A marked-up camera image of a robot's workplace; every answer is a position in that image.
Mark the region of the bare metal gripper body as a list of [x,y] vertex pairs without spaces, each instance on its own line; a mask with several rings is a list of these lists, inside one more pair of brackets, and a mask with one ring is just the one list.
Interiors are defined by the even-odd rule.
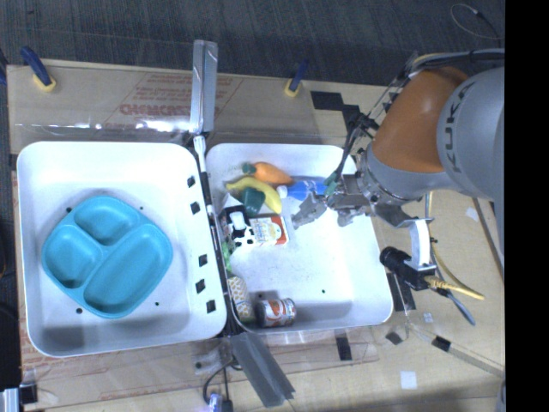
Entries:
[[327,179],[325,203],[337,214],[339,227],[348,226],[356,216],[371,213],[371,204],[360,190],[355,174],[333,173]]

